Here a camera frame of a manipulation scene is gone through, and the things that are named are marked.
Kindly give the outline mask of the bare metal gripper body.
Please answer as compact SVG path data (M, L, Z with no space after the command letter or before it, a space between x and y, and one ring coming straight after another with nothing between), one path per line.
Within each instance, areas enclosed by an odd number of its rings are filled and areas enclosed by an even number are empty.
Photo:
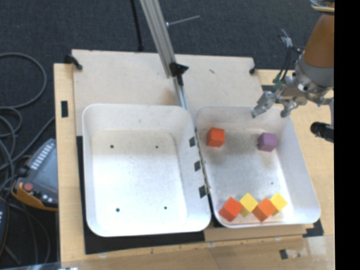
M325 97L330 89L331 87L315 83L306 75L286 76L275 91L275 97L279 101L293 100L298 103L311 101L315 104L330 104L333 98Z

